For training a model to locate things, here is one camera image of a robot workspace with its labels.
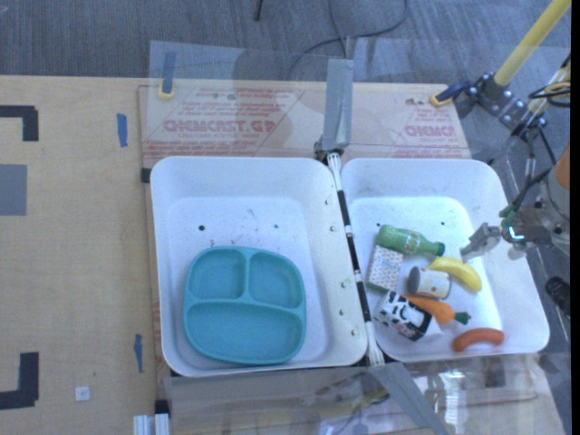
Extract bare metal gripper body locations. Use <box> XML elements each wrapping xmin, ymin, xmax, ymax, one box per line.
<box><xmin>499</xmin><ymin>202</ymin><xmax>571</xmax><ymax>256</ymax></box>

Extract yellow banana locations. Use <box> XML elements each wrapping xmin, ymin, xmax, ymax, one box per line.
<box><xmin>427</xmin><ymin>256</ymin><xmax>484</xmax><ymax>294</ymax></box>

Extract white can orange dots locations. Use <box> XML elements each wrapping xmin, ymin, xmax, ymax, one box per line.
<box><xmin>405</xmin><ymin>266</ymin><xmax>452</xmax><ymax>300</ymax></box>

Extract green bottle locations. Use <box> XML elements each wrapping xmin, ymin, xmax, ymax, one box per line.
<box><xmin>374</xmin><ymin>224</ymin><xmax>447</xmax><ymax>258</ymax></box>

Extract orange carrot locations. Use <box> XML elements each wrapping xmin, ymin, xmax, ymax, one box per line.
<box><xmin>403</xmin><ymin>294</ymin><xmax>472</xmax><ymax>327</ymax></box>

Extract white plastic tray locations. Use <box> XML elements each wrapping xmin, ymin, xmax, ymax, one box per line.
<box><xmin>339</xmin><ymin>157</ymin><xmax>552</xmax><ymax>364</ymax></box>
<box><xmin>149</xmin><ymin>154</ymin><xmax>370</xmax><ymax>378</ymax></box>

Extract white orange patterned packet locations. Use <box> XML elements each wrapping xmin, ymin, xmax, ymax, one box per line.
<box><xmin>364</xmin><ymin>244</ymin><xmax>405</xmax><ymax>295</ymax></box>

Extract orange sausage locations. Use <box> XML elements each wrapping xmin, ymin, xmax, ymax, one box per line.
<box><xmin>451</xmin><ymin>327</ymin><xmax>506</xmax><ymax>353</ymax></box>

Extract black and white carton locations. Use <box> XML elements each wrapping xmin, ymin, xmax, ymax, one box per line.
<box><xmin>372</xmin><ymin>289</ymin><xmax>444</xmax><ymax>343</ymax></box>

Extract teal divided plate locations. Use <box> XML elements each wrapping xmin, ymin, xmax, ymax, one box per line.
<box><xmin>182</xmin><ymin>245</ymin><xmax>308</xmax><ymax>367</ymax></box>

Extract brown cardboard board red print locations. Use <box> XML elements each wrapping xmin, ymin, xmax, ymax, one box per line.
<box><xmin>137</xmin><ymin>82</ymin><xmax>541</xmax><ymax>405</ymax></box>

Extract black cylinder on white bracket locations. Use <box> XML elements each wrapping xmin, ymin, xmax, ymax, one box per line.
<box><xmin>545</xmin><ymin>275</ymin><xmax>572</xmax><ymax>319</ymax></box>

